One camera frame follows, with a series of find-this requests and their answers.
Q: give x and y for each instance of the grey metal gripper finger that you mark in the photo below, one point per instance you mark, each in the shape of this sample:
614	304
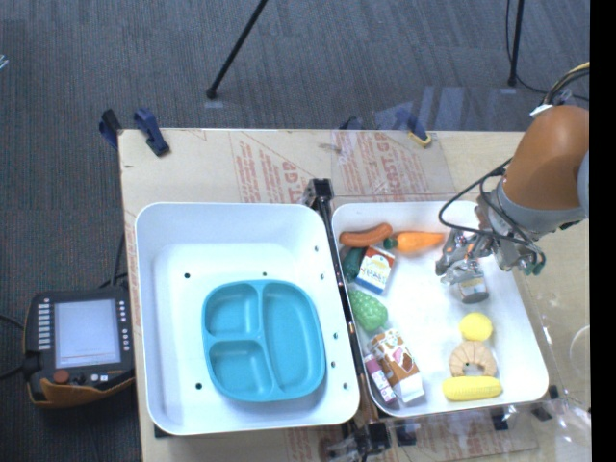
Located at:
447	258
464	271

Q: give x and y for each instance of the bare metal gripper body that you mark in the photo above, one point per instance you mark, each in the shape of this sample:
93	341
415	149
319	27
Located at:
507	248

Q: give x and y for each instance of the small silver can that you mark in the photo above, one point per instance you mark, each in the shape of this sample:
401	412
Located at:
474	290

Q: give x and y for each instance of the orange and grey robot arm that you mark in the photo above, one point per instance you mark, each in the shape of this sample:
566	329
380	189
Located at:
548	161

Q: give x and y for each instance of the orange carrot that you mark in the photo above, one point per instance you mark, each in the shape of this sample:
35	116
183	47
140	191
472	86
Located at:
418	241

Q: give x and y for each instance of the white plastic tray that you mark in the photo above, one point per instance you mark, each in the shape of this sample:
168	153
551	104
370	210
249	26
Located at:
428	301
240	238

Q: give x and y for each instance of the yellow lemon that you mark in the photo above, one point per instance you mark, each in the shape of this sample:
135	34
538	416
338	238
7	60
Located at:
475	326

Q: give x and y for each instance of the white and blue carton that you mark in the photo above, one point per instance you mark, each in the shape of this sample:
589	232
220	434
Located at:
375	270

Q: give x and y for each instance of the tan croissant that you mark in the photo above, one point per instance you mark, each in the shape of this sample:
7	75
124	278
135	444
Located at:
471	354

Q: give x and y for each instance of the brown sausage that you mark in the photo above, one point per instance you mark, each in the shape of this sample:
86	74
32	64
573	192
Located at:
366	235

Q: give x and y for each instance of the dark green cucumber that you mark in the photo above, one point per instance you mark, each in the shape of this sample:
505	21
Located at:
352	263

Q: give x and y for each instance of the green grapes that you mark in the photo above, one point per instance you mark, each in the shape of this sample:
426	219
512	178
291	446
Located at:
368	311

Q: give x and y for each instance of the thin black rod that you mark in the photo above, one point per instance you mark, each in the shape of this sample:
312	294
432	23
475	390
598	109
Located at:
342	287

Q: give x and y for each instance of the brown and white carton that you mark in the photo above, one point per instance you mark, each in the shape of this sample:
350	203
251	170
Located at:
399	361

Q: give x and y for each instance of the yellow corn cob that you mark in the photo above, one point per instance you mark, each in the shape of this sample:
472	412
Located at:
471	388

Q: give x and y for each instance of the blue divided plate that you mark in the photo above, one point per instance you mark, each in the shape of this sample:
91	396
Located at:
289	335

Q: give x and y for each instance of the black tripod leg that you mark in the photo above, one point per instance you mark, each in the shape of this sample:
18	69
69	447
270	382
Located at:
243	36
517	32

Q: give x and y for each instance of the brown cardboard board red print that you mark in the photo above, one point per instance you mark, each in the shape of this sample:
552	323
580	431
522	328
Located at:
202	171

